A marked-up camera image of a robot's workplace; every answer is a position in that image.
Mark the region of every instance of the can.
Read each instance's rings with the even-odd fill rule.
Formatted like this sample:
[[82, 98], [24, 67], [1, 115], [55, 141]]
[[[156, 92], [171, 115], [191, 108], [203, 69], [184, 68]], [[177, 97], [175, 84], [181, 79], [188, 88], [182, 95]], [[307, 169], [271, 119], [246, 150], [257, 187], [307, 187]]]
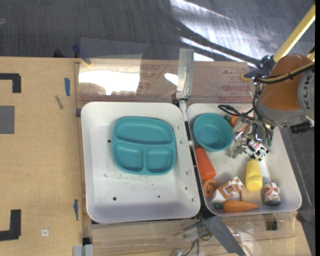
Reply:
[[281, 204], [279, 184], [268, 182], [263, 185], [264, 204], [267, 206], [278, 206]]

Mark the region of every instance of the black corner marker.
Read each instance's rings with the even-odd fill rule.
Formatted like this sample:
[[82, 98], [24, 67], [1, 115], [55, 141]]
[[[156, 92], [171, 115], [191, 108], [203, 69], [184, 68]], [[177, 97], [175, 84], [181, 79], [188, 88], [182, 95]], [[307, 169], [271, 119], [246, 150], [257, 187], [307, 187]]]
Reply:
[[0, 80], [12, 80], [12, 93], [21, 93], [21, 76], [18, 73], [0, 73]]
[[0, 241], [17, 240], [21, 235], [21, 210], [11, 210], [9, 230], [0, 231]]

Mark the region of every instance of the yellow mustard bottle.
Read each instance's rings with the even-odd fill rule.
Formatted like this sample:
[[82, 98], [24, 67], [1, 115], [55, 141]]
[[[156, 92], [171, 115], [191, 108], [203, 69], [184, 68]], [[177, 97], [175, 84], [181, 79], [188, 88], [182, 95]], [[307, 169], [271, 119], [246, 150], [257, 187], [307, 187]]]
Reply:
[[245, 173], [245, 187], [249, 191], [261, 190], [263, 186], [259, 163], [255, 159], [248, 161]]

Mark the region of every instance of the toy carrot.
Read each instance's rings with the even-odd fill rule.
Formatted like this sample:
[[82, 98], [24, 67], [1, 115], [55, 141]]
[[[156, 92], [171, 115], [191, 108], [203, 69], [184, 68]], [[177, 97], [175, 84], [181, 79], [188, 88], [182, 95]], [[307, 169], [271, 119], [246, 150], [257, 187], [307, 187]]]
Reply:
[[214, 207], [216, 210], [224, 209], [226, 213], [238, 213], [258, 208], [254, 203], [236, 200], [227, 200], [223, 204], [216, 203]]

